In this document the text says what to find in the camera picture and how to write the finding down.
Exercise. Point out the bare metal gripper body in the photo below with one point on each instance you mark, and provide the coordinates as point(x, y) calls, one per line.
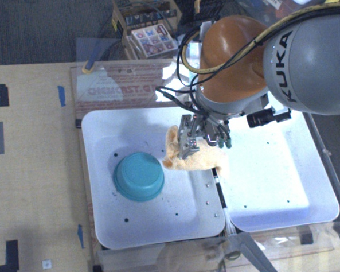
point(187, 130)

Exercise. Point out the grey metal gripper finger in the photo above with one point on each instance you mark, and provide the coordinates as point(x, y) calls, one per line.
point(186, 153)

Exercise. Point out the yellow fluffy cloth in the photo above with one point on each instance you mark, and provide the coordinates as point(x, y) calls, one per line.
point(200, 159)

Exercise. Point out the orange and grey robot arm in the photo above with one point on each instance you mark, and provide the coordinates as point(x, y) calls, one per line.
point(303, 67)

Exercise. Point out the teal bowl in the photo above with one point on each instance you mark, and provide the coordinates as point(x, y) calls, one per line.
point(138, 177)

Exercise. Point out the thin black and white rod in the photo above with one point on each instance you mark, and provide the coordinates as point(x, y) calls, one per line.
point(221, 195)

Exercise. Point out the white plastic tray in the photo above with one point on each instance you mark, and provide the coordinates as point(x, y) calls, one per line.
point(152, 220)
point(276, 177)

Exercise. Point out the black cylinder on white bracket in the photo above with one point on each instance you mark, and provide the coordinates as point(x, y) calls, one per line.
point(261, 118)

